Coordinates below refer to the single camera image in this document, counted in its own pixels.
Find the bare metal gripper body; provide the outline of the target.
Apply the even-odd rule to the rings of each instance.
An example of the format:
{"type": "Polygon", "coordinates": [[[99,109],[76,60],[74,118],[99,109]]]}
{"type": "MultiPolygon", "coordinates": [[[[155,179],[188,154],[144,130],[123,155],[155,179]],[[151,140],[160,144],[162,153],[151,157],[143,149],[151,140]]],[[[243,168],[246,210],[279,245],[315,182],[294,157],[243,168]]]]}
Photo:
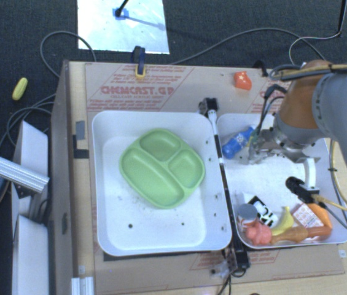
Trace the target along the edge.
{"type": "Polygon", "coordinates": [[[263,129],[251,138],[251,146],[257,153],[261,150],[273,151],[273,156],[282,156],[293,163],[304,163],[306,160],[313,159],[318,162],[318,157],[310,157],[303,150],[307,145],[295,143],[279,128],[263,129]]]}

